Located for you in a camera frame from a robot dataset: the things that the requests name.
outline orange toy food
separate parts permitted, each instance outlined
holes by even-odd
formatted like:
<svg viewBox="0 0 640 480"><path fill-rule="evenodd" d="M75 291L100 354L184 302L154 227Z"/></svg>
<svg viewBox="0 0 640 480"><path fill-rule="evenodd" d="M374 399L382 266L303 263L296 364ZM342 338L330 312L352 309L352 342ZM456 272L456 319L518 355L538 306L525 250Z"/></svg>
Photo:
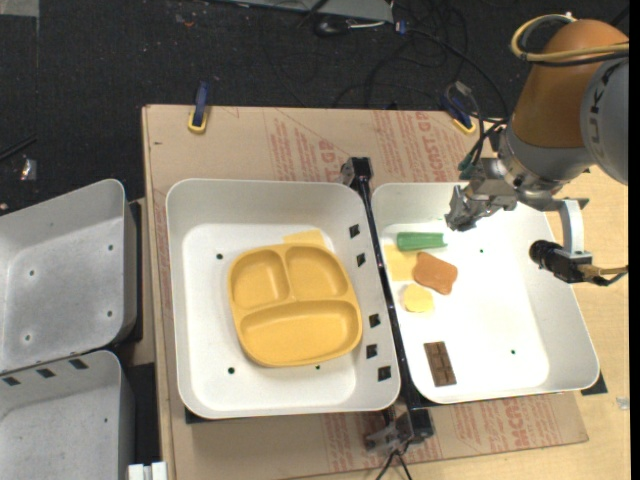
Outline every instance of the orange toy food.
<svg viewBox="0 0 640 480"><path fill-rule="evenodd" d="M432 288L442 295L448 295L457 277L458 269L455 265L428 252L418 253L416 266L413 267L413 279L416 283Z"/></svg>

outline black floor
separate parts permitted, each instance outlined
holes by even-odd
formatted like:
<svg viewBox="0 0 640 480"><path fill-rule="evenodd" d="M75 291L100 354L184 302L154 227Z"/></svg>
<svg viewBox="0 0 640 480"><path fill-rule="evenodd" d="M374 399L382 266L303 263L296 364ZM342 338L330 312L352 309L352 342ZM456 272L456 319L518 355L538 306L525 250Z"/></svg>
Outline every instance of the black floor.
<svg viewBox="0 0 640 480"><path fill-rule="evenodd" d="M453 80L486 114L515 105L528 67L508 50L530 18L616 19L629 0L397 0L392 26L320 38L314 19L196 0L40 0L40 18L0 16L0 215L107 177L144 194L140 108L209 104L438 109ZM617 22L629 32L629 18ZM36 179L21 180L26 159Z"/></svg>

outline blue clamp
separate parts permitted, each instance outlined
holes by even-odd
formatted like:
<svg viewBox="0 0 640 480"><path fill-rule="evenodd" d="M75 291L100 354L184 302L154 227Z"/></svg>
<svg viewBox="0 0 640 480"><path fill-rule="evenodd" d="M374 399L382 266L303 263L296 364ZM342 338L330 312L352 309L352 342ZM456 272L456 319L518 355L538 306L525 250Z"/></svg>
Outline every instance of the blue clamp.
<svg viewBox="0 0 640 480"><path fill-rule="evenodd" d="M189 113L189 130L193 133L204 133L207 126L207 94L209 93L209 82L200 81L198 92L196 93L196 106Z"/></svg>
<svg viewBox="0 0 640 480"><path fill-rule="evenodd" d="M396 32L401 36L407 33L407 22L405 20L396 21Z"/></svg>
<svg viewBox="0 0 640 480"><path fill-rule="evenodd" d="M460 108L463 108L460 101L454 96L451 101L447 99L444 94L440 95L440 104L446 110L451 117L453 117L453 123L458 126L465 133L473 133L476 129L476 125L471 122L469 114L462 112Z"/></svg>

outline yellow divided plate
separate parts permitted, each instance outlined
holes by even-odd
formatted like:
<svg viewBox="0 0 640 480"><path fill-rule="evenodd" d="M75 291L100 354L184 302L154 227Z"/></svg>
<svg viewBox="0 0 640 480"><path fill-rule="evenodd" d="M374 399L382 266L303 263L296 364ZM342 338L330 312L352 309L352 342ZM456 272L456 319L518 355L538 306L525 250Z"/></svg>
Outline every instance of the yellow divided plate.
<svg viewBox="0 0 640 480"><path fill-rule="evenodd" d="M355 292L338 257L312 244L252 249L231 264L231 312L245 353L263 366L316 364L362 338Z"/></svg>

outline white tray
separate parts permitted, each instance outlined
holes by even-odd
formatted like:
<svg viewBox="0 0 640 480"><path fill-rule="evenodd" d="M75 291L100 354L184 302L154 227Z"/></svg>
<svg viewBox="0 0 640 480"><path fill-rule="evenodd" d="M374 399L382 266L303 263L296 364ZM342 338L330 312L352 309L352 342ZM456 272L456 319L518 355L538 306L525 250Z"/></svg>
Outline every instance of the white tray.
<svg viewBox="0 0 640 480"><path fill-rule="evenodd" d="M120 182L0 218L0 373L122 340L136 290L135 223Z"/></svg>
<svg viewBox="0 0 640 480"><path fill-rule="evenodd" d="M124 480L134 401L111 352L0 376L0 478Z"/></svg>
<svg viewBox="0 0 640 480"><path fill-rule="evenodd" d="M412 281L393 281L387 269L418 391L445 404L591 386L599 364L573 289L529 258L534 241L555 241L545 215L518 205L453 232L444 215L455 185L387 184L372 196L383 250L399 231L442 232L447 247L427 252L458 268L451 294L433 292L427 313L404 309ZM441 341L457 383L436 387L424 344Z"/></svg>
<svg viewBox="0 0 640 480"><path fill-rule="evenodd" d="M337 183L184 180L167 195L167 223L178 388L193 413L219 419L393 404L400 390L393 337L366 213L353 190ZM319 365L259 366L243 353L234 328L229 265L249 249L311 229L322 232L347 270L362 340Z"/></svg>

